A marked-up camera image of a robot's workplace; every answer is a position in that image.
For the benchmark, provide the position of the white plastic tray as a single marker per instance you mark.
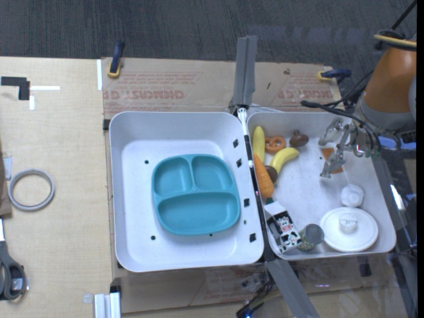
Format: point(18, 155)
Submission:
point(308, 190)
point(139, 190)

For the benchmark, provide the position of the orange flat cracker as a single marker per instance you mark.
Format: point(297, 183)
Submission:
point(328, 151)

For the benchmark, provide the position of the cow print milk carton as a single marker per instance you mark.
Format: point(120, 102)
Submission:
point(285, 229)

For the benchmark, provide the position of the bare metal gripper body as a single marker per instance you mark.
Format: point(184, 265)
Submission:
point(364, 142)

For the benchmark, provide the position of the orange carrot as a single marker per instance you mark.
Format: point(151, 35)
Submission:
point(264, 179)

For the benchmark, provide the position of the dark brown round toy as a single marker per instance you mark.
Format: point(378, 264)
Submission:
point(273, 173)

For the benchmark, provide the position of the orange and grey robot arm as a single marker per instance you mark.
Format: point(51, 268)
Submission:
point(387, 78)

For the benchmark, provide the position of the green can silver top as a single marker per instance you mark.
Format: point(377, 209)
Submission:
point(313, 235)

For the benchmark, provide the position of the white round lidded dish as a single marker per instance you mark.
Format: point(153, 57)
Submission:
point(349, 230)

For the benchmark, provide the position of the white cauliflower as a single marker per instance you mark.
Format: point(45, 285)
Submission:
point(352, 195)

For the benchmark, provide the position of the teal divided plate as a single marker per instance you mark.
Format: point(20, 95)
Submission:
point(198, 210)

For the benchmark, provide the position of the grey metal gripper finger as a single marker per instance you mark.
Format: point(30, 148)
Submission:
point(332, 130)
point(334, 162)

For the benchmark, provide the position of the yellow banana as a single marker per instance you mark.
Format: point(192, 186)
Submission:
point(258, 142)
point(285, 156)

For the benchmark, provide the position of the brown cardboard board red print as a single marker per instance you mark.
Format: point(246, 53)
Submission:
point(165, 91)

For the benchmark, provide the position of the orange pretzel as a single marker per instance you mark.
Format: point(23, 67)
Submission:
point(269, 147)

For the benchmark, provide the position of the brown mushroom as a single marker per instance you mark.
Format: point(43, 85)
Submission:
point(299, 140)

